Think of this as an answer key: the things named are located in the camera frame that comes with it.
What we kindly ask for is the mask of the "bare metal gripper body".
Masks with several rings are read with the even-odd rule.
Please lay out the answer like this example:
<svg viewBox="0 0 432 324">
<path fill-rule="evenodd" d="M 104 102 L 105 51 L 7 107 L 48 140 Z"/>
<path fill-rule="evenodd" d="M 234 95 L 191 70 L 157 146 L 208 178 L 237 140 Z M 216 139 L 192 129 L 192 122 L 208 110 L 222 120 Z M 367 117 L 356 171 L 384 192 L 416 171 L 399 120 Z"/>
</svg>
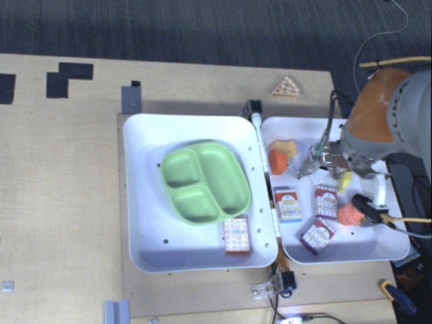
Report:
<svg viewBox="0 0 432 324">
<path fill-rule="evenodd" d="M 341 141 L 328 142 L 319 160 L 321 167 L 328 171 L 330 167 L 338 166 L 346 169 L 345 174 L 351 171 L 362 179 L 369 179 L 375 175 L 375 170 L 372 168 L 375 160 L 363 157 L 349 144 Z"/>
</svg>

